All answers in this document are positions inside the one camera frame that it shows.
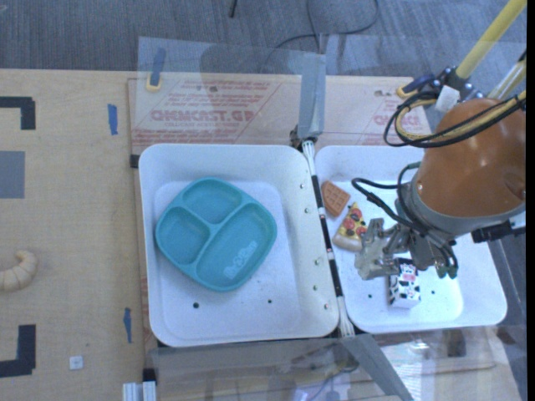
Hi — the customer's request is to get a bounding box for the toy pizza slice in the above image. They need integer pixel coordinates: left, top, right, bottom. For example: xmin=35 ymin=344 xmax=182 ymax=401
xmin=332 ymin=201 xmax=369 ymax=253

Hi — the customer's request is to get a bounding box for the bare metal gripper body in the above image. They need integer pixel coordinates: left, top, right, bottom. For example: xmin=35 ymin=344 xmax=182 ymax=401
xmin=382 ymin=222 xmax=451 ymax=273

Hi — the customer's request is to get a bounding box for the tan toy croissant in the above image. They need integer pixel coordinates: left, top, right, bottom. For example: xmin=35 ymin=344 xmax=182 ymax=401
xmin=0 ymin=249 xmax=38 ymax=292

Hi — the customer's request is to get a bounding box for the brown waffle biscuit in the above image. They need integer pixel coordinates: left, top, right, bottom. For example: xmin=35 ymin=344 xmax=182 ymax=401
xmin=320 ymin=180 xmax=351 ymax=218

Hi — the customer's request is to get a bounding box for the thin black and white rod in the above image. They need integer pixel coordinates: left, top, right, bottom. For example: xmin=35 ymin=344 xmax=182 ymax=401
xmin=301 ymin=139 xmax=356 ymax=338

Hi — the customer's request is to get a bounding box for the white plastic tray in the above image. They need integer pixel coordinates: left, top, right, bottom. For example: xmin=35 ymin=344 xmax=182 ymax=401
xmin=137 ymin=143 xmax=340 ymax=348
xmin=313 ymin=145 xmax=509 ymax=335

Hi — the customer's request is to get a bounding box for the cow print milk carton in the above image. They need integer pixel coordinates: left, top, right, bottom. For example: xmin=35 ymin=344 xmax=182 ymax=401
xmin=388 ymin=258 xmax=422 ymax=310

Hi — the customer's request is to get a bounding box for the blue divided plate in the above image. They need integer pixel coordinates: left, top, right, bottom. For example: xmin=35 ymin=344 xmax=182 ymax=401
xmin=154 ymin=176 xmax=278 ymax=293

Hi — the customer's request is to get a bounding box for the black cylinder on white bracket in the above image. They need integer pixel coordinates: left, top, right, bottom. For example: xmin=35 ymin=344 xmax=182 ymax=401
xmin=471 ymin=213 xmax=527 ymax=245

